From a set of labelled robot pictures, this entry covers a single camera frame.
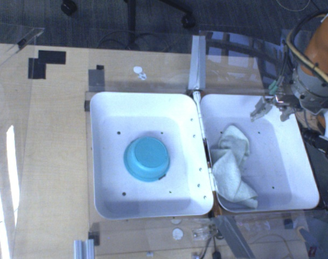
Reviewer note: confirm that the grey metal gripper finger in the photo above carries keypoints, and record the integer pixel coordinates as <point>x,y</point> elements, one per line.
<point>286,115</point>
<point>258,110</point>

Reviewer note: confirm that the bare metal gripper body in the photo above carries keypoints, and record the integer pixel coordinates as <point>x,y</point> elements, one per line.
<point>285,100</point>

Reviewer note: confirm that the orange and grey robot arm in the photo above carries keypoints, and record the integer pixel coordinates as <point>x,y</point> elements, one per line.
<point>320,44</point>

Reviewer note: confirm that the white plastic tray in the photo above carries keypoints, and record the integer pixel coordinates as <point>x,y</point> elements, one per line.
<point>277,155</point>
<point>153,112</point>

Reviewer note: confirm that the pale green towel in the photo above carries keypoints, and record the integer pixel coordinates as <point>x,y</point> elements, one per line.
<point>231,171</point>

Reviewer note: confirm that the blue bowl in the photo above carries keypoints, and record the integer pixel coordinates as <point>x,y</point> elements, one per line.
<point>147,158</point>

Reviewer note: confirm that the black chair base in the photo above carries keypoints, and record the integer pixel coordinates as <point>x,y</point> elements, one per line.
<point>131,7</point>

